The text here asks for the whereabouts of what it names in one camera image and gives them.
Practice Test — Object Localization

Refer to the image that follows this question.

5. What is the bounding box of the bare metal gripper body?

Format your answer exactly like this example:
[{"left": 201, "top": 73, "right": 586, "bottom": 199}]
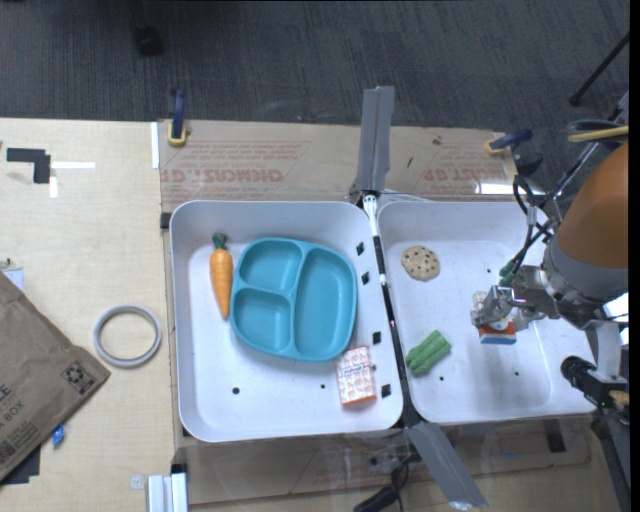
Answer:
[{"left": 509, "top": 264, "right": 630, "bottom": 331}]

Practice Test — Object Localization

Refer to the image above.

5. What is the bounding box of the red white blue small carton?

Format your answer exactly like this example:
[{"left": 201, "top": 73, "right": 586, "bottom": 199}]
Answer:
[{"left": 478, "top": 312, "right": 518, "bottom": 347}]

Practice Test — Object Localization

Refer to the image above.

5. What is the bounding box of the white plastic tray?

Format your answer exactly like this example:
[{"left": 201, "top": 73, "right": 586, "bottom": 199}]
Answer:
[
  {"left": 375, "top": 199, "right": 600, "bottom": 427},
  {"left": 168, "top": 199, "right": 405, "bottom": 444}
]

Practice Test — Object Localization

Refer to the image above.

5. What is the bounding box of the green beans bundle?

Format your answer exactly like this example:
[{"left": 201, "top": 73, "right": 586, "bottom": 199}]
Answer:
[{"left": 404, "top": 329, "right": 453, "bottom": 377}]

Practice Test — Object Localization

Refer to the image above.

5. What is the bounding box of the brown chocolate chip biscuit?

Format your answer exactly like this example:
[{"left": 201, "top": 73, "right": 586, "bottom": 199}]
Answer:
[{"left": 400, "top": 244, "right": 442, "bottom": 283}]

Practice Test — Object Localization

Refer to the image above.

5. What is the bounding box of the orange and white carton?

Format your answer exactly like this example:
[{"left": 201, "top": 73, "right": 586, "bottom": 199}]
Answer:
[{"left": 335, "top": 345, "right": 379, "bottom": 408}]

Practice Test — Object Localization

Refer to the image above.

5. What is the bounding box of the blue divided plate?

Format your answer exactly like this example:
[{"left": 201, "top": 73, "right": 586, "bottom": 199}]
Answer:
[{"left": 229, "top": 236, "right": 359, "bottom": 364}]

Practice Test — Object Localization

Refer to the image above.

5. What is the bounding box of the orange carrot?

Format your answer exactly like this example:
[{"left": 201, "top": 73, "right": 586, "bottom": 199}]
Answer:
[{"left": 208, "top": 232, "right": 235, "bottom": 321}]

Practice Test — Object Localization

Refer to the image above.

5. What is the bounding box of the brown cardboard board red print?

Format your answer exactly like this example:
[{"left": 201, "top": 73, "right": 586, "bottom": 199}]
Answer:
[{"left": 157, "top": 118, "right": 603, "bottom": 506}]

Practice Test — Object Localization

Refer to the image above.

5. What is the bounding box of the brown paper bag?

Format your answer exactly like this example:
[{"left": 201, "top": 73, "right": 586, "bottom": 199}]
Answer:
[{"left": 0, "top": 269, "right": 112, "bottom": 484}]

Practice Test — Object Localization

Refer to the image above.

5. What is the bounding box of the black cylinder on white bracket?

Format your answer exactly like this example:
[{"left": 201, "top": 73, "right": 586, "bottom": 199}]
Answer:
[{"left": 559, "top": 300, "right": 630, "bottom": 410}]

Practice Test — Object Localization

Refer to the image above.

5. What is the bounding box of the white tape ring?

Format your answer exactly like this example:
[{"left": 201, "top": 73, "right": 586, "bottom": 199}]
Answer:
[{"left": 92, "top": 304, "right": 163, "bottom": 370}]

